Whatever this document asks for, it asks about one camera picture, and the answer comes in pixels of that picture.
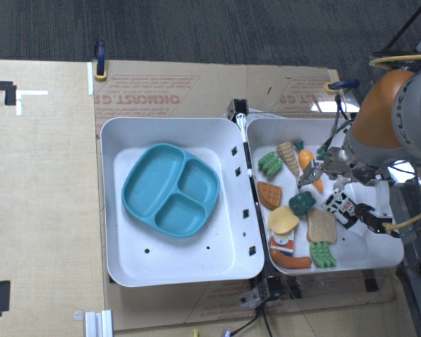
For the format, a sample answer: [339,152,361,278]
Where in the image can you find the brown cardboard board red print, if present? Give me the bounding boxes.
[93,60,398,331]

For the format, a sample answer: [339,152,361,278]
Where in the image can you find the beige waffle cone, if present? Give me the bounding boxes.
[276,141,301,178]

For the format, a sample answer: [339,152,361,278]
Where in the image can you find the orange carrot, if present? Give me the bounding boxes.
[293,140,325,193]

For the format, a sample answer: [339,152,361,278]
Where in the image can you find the white carton with figure print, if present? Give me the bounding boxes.
[268,228,296,258]

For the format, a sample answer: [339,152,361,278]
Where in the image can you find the blue divided plate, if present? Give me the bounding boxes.
[121,143,222,239]

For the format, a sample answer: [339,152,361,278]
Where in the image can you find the yellow potato chip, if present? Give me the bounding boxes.
[267,205,300,236]

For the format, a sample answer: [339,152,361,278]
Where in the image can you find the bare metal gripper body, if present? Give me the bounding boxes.
[321,147,383,186]

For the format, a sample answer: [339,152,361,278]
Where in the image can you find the black block with thin wires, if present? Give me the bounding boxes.
[238,275,286,309]
[227,98,250,121]

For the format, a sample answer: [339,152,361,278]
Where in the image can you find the brown waffle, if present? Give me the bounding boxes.
[255,180,283,211]

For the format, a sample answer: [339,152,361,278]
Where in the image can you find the dark green broccoli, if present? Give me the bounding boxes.
[288,191,317,218]

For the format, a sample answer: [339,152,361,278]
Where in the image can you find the beige bread slice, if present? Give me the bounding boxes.
[305,207,338,244]

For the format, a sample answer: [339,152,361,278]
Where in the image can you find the white plastic tray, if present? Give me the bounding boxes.
[100,117,266,289]
[246,117,406,277]

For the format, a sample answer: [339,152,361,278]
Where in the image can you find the green grapes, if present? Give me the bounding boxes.
[309,240,338,270]
[257,150,285,178]

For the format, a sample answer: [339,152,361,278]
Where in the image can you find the black and white carton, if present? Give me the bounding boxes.
[320,187,359,230]

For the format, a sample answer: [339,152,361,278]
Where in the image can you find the orange sausage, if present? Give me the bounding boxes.
[269,248,313,270]

